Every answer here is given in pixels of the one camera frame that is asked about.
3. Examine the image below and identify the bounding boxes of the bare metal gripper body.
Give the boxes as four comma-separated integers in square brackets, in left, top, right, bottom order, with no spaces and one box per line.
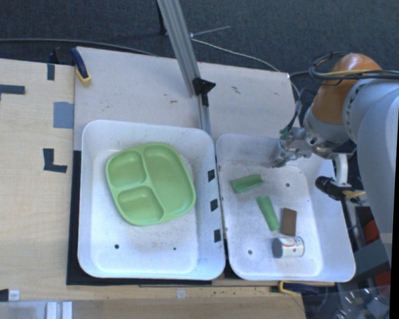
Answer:
[279,126,336,162]

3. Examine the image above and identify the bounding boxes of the green grooved toy vegetable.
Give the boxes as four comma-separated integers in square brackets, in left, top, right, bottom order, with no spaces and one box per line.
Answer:
[230,172,265,196]

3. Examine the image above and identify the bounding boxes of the green tapered tube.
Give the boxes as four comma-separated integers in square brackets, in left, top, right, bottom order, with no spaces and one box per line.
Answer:
[254,194,283,233]

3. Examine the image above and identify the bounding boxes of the brown rectangular biscuit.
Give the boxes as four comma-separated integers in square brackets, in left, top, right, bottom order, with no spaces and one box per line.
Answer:
[279,206,298,237]

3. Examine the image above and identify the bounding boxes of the small white can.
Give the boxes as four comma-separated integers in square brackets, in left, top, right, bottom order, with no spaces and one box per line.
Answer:
[270,234,306,261]

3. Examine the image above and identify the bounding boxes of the white plastic tray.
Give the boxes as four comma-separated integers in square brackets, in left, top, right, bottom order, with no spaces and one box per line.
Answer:
[208,132,363,287]
[75,118,234,286]

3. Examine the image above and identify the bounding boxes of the green divided plate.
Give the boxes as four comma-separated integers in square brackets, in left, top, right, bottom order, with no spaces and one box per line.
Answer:
[101,139,200,230]

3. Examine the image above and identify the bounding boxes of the pale flat board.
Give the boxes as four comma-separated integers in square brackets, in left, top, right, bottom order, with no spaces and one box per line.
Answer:
[64,46,348,297]

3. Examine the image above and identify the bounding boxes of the black cylinder on white bracket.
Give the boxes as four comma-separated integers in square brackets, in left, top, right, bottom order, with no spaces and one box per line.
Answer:
[314,151,354,202]

